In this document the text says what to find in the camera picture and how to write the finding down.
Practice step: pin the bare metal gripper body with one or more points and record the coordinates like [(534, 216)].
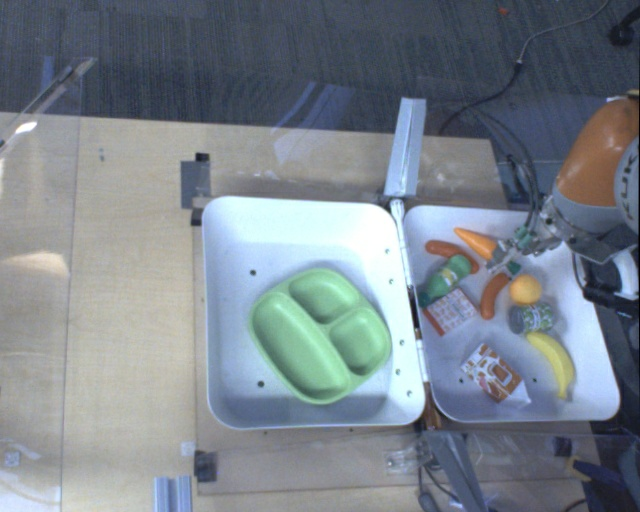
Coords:
[(549, 231)]

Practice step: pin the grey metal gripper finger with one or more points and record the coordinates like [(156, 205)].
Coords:
[(500, 268), (502, 252)]

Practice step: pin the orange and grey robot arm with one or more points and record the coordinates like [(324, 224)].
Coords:
[(590, 165)]

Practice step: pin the orange carrot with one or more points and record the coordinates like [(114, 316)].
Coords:
[(477, 242)]

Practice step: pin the red sausage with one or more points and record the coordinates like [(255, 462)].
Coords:
[(492, 295), (442, 248)]

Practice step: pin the orange fruit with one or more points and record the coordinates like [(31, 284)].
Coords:
[(525, 290)]

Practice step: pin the green bottle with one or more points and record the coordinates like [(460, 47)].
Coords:
[(445, 280)]

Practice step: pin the green can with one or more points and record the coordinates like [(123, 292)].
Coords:
[(534, 318)]

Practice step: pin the orange and white carton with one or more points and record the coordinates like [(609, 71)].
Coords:
[(452, 311)]

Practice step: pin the yellow banana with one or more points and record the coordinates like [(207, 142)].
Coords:
[(555, 357)]

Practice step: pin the brown and white carton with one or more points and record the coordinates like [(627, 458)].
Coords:
[(495, 374)]

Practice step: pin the white plastic tray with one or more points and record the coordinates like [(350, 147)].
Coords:
[(575, 390), (300, 230)]

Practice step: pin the green divided plate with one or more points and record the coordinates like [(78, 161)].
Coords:
[(300, 345)]

